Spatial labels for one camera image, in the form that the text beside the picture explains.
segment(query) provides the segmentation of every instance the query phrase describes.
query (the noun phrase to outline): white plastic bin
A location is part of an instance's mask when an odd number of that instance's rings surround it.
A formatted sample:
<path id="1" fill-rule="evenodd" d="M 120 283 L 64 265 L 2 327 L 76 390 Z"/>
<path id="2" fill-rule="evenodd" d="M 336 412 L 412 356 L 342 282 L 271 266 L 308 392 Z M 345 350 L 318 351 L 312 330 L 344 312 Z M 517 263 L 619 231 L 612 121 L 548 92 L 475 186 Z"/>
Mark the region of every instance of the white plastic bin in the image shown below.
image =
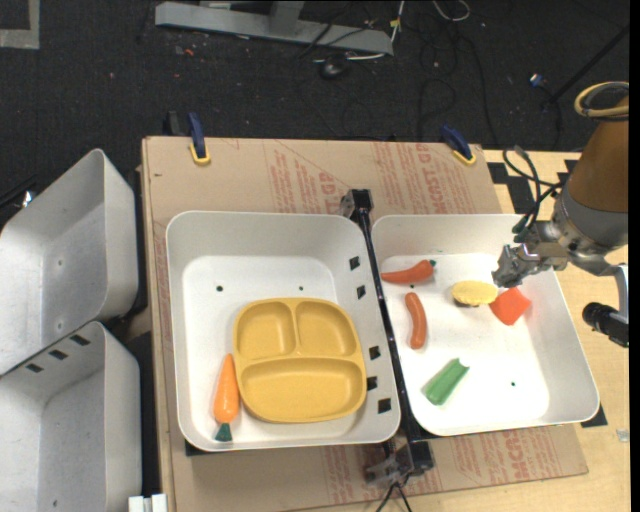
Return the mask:
<path id="1" fill-rule="evenodd" d="M 95 149 L 0 234 L 0 375 L 138 290 L 133 191 Z"/>
<path id="2" fill-rule="evenodd" d="M 458 307 L 451 287 L 467 279 L 492 283 L 518 215 L 398 215 L 372 229 L 380 271 L 436 262 L 432 279 L 413 288 L 383 281 L 411 410 L 427 431 L 459 435 L 585 421 L 599 407 L 598 391 L 553 271 L 520 287 L 532 306 L 512 325 L 489 306 Z M 413 350 L 404 295 L 420 297 L 428 338 Z M 470 369 L 448 401 L 429 402 L 426 383 L 450 360 Z"/>
<path id="3" fill-rule="evenodd" d="M 178 419 L 204 451 L 375 443 L 400 422 L 387 338 L 362 232 L 337 215 L 185 212 L 167 228 Z M 232 443 L 214 440 L 212 403 L 233 324 L 248 303 L 281 297 L 332 301 L 351 317 L 371 389 L 346 417 L 267 423 L 241 408 Z"/>
<path id="4" fill-rule="evenodd" d="M 0 380 L 0 510 L 122 512 L 140 494 L 135 358 L 91 322 Z"/>

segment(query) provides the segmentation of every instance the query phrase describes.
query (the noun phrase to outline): black floor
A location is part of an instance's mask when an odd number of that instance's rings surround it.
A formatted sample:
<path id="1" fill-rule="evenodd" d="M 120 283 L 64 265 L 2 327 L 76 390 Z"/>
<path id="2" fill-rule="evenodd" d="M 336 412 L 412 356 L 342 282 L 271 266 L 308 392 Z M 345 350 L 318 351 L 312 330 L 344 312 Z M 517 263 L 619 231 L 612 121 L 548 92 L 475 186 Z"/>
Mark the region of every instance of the black floor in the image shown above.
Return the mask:
<path id="1" fill-rule="evenodd" d="M 395 56 L 334 81 L 330 52 L 154 25 L 157 2 L 41 0 L 40 49 L 0 47 L 0 199 L 41 191 L 86 152 L 123 173 L 167 111 L 199 114 L 209 136 L 438 141 L 444 123 L 487 148 L 580 149 L 595 124 L 573 111 L 585 87 L 629 79 L 629 37 L 544 112 L 541 104 L 629 23 L 629 0 L 467 0 L 446 21 L 409 1 Z M 0 0 L 0 29 L 24 28 L 27 0 Z M 307 2 L 302 18 L 388 29 L 399 2 Z M 464 17 L 460 2 L 437 4 Z M 529 78 L 542 74 L 548 92 Z M 0 225 L 17 209 L 0 209 Z"/>

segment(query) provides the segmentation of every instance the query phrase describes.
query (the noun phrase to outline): metal bracket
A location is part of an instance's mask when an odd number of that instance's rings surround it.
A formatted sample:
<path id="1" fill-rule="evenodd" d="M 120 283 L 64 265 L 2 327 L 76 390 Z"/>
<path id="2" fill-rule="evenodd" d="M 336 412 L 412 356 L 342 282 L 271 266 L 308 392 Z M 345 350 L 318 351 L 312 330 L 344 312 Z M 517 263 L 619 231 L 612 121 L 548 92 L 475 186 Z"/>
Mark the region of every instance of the metal bracket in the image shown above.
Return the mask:
<path id="1" fill-rule="evenodd" d="M 402 367 L 400 364 L 396 338 L 393 333 L 387 304 L 384 300 L 382 281 L 380 280 L 378 263 L 373 249 L 373 240 L 371 238 L 371 218 L 369 215 L 372 209 L 373 199 L 371 197 L 371 192 L 367 189 L 352 189 L 349 190 L 349 192 L 340 201 L 339 213 L 343 217 L 347 217 L 358 224 L 362 230 L 362 234 L 364 235 L 369 255 L 369 263 L 371 264 L 371 270 L 373 272 L 373 281 L 378 297 L 378 306 L 380 308 L 382 322 L 387 334 L 393 373 L 396 379 L 396 387 L 398 388 L 398 400 L 400 401 L 400 409 L 402 411 L 400 428 L 406 436 L 408 446 L 407 464 L 412 468 L 410 471 L 412 474 L 422 474 L 433 468 L 433 456 L 427 441 L 428 435 L 426 435 L 427 433 L 416 421 L 409 404 L 409 396 L 407 394 L 407 387 L 402 375 Z"/>
<path id="2" fill-rule="evenodd" d="M 402 439 L 404 444 L 396 448 L 399 437 L 395 436 L 385 443 L 386 458 L 382 462 L 365 469 L 365 480 L 369 485 L 388 489 L 394 483 L 404 482 L 413 471 L 411 451 L 406 439 Z"/>

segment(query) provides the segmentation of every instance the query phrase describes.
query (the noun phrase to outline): table surface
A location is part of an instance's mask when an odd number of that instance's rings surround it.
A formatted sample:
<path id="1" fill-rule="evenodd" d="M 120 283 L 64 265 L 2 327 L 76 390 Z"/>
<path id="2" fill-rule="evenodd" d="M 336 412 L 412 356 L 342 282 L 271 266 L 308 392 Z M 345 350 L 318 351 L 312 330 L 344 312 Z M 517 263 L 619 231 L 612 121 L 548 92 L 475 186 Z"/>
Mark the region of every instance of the table surface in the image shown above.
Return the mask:
<path id="1" fill-rule="evenodd" d="M 529 153 L 542 180 L 558 181 L 558 172 L 565 169 L 565 160 L 576 160 L 575 153 Z M 501 163 L 501 151 L 484 151 L 487 163 Z M 517 156 L 512 160 L 525 168 Z M 496 194 L 504 213 L 513 213 L 514 208 L 507 186 L 495 185 Z M 549 218 L 553 201 L 543 203 L 540 218 Z M 150 205 L 146 204 L 147 214 Z M 627 262 L 628 248 L 619 249 L 607 258 L 612 263 Z M 498 511 L 625 511 L 631 509 L 631 468 L 629 414 L 629 352 L 609 341 L 606 336 L 595 333 L 582 320 L 582 309 L 592 301 L 618 305 L 618 293 L 612 278 L 596 278 L 576 267 L 569 266 L 558 273 L 563 293 L 578 336 L 589 361 L 594 380 L 600 393 L 601 404 L 607 424 L 583 428 L 576 426 L 589 472 L 584 475 L 486 487 L 473 490 L 412 496 L 409 503 L 414 512 L 465 512 L 478 510 Z M 169 437 L 162 422 L 166 407 L 162 401 L 166 394 L 156 391 L 159 418 L 159 455 L 163 485 L 171 485 Z M 379 502 L 353 503 L 349 505 L 307 509 L 311 511 L 372 512 Z M 402 500 L 392 499 L 384 510 L 406 510 Z"/>

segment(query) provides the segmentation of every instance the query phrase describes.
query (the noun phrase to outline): yellow divided plate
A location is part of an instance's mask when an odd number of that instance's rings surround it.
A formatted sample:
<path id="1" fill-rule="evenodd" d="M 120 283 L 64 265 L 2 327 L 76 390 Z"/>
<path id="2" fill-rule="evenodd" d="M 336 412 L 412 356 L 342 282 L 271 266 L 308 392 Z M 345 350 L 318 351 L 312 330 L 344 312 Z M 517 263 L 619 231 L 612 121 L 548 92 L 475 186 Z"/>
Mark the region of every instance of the yellow divided plate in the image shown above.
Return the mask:
<path id="1" fill-rule="evenodd" d="M 333 302 L 252 302 L 236 318 L 233 351 L 243 404 L 264 421 L 340 418 L 356 411 L 367 393 L 358 334 Z"/>

